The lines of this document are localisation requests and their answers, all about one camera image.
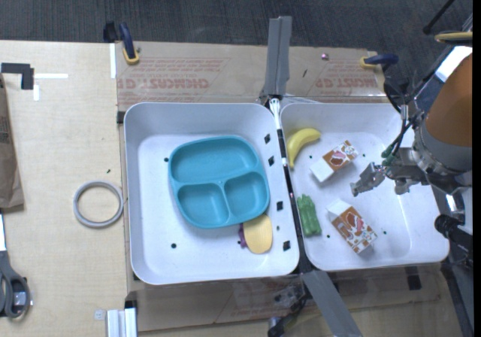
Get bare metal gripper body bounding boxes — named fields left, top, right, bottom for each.
left=382, top=139, right=434, bottom=185

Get white plastic tray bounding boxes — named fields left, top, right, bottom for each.
left=280, top=102, right=451, bottom=273
left=123, top=102, right=301, bottom=286

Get white and orange carton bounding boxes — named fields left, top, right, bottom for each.
left=325, top=199, right=378, bottom=255
left=309, top=140, right=359, bottom=184

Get green asparagus bundle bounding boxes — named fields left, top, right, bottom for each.
left=296, top=194, right=323, bottom=238

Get yellow banana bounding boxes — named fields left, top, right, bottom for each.
left=286, top=127, right=322, bottom=169

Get tan oval biscuit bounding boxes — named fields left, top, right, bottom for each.
left=242, top=213, right=274, bottom=255

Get blue divided plate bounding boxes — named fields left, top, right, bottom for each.
left=168, top=135, right=271, bottom=230

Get brown cardboard board red print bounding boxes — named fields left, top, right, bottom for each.
left=114, top=41, right=452, bottom=332

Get white tape roll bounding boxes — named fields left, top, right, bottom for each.
left=72, top=181, right=124, bottom=229

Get brown paper bag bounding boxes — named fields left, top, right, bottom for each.
left=0, top=74, right=26, bottom=211

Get grey scissors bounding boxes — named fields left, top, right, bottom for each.
left=0, top=211, right=33, bottom=320

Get black cylinder on white bracket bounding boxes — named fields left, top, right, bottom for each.
left=434, top=184, right=473, bottom=252

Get black block with thin wires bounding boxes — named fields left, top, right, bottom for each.
left=267, top=285, right=307, bottom=337

